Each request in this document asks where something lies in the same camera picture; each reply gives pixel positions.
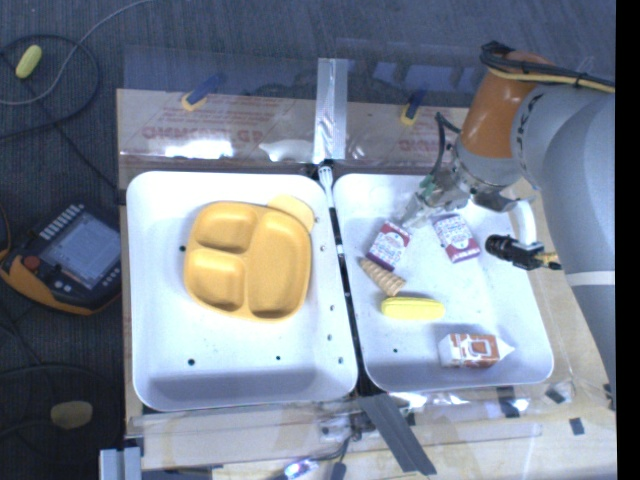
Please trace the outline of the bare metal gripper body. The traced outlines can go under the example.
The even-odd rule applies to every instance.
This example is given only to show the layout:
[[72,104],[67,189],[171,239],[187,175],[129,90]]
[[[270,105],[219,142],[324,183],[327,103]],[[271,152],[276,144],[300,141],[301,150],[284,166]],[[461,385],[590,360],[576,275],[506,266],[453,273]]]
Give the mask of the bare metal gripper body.
[[470,200],[470,188],[455,167],[439,168],[419,184],[419,199],[430,208],[455,210]]

